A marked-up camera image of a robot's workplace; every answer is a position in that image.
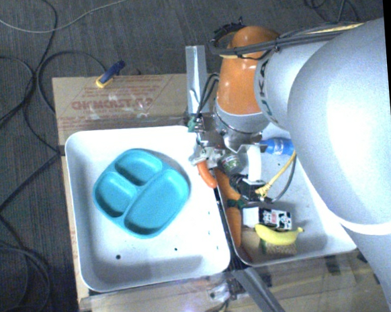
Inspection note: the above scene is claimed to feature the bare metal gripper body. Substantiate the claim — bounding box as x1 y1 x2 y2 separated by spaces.
191 109 265 156

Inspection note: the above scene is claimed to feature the tan bread slice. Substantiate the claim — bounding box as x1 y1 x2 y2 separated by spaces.
239 226 263 264

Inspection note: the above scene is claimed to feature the blue divided plate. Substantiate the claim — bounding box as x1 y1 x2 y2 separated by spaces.
89 144 194 244

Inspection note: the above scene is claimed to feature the brown cardboard board red print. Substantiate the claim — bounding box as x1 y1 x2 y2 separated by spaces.
51 54 380 312

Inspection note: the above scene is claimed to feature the yellow banana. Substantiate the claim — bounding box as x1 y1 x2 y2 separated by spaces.
253 219 306 248

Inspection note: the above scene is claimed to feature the white plastic tray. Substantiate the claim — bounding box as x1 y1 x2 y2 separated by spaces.
209 119 360 270
63 119 234 295

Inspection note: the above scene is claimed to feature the blue bottle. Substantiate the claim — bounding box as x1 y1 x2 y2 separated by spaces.
259 135 296 158

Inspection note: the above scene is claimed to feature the brown textured bread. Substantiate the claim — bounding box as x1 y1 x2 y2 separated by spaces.
258 236 299 259

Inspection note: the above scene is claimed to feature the black and white carton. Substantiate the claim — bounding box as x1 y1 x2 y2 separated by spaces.
257 205 294 233

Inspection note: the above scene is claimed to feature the orange sausage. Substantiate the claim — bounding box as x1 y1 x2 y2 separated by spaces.
196 159 219 191

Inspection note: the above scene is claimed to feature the orange carrot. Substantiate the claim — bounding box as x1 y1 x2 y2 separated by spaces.
225 205 247 250
214 166 247 212

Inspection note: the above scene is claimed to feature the white cube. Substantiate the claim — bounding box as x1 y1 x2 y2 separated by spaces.
241 206 261 228

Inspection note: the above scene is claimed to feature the small green can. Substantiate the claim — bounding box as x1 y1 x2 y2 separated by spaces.
220 152 244 175

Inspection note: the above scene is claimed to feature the black cylinder on white bracket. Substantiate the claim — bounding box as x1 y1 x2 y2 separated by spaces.
226 144 268 205

